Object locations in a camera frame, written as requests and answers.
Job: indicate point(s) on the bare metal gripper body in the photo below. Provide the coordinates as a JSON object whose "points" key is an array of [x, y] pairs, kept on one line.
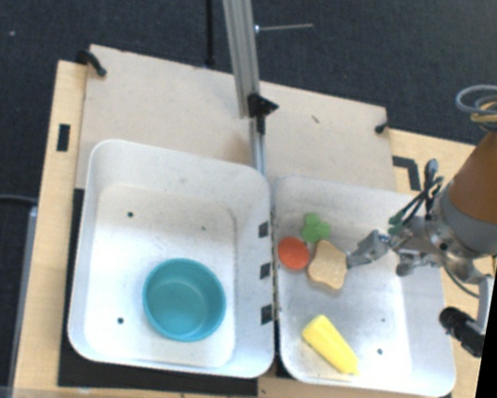
{"points": [[439, 253]]}

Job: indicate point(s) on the red tomato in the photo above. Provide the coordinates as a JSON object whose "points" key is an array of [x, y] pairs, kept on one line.
{"points": [[293, 252]]}

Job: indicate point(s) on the yellow corn cob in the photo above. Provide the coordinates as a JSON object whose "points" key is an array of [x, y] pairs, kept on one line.
{"points": [[330, 343]]}

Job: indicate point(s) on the black cylinder on white bracket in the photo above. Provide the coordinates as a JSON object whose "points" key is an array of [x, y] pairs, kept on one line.
{"points": [[463, 329]]}

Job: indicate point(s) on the thin black and white rod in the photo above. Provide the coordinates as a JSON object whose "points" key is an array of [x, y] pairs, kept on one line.
{"points": [[275, 269]]}

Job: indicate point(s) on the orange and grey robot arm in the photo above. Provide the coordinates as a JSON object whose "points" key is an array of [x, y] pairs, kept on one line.
{"points": [[484, 187]]}

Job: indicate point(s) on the green broccoli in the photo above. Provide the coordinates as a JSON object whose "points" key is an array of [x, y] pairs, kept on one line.
{"points": [[315, 228]]}

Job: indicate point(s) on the white plastic tray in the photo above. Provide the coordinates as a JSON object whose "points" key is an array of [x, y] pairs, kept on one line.
{"points": [[379, 321], [175, 180]]}

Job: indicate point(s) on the tan bread slice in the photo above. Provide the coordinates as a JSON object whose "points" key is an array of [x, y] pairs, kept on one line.
{"points": [[327, 266]]}

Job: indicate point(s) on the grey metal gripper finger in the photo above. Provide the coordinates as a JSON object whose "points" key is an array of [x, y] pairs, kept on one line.
{"points": [[368, 250], [407, 268]]}

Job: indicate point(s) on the pale flat board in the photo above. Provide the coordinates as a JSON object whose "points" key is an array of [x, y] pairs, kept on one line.
{"points": [[173, 113]]}

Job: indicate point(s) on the teal bowl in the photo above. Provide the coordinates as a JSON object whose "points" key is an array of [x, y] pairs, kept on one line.
{"points": [[184, 301]]}

